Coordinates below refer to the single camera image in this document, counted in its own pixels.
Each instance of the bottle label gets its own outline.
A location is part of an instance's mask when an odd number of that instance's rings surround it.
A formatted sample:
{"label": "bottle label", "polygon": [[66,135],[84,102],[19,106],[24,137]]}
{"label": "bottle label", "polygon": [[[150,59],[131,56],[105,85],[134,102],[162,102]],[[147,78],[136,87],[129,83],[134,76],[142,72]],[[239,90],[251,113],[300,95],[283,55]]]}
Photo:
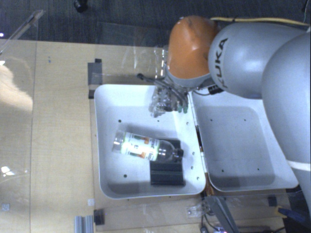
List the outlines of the bottle label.
{"label": "bottle label", "polygon": [[122,154],[155,161],[159,153],[160,140],[125,132],[121,146]]}

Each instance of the yellow cable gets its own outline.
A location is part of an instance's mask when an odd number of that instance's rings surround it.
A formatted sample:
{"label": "yellow cable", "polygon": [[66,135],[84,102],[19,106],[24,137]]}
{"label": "yellow cable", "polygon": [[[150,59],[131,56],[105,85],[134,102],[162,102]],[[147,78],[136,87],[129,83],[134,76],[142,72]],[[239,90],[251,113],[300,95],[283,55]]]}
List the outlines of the yellow cable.
{"label": "yellow cable", "polygon": [[227,21],[227,22],[281,22],[300,26],[310,26],[310,24],[308,23],[277,17],[260,17],[260,18],[212,17],[210,19],[214,21]]}

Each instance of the clear bottle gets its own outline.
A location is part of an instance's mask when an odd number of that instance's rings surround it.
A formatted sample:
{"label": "clear bottle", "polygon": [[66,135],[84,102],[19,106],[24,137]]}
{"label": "clear bottle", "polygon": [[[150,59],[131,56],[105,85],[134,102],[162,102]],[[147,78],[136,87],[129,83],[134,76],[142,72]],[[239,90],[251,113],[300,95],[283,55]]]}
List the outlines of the clear bottle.
{"label": "clear bottle", "polygon": [[182,149],[176,149],[172,143],[130,132],[118,130],[113,142],[114,152],[159,162],[181,162]]}

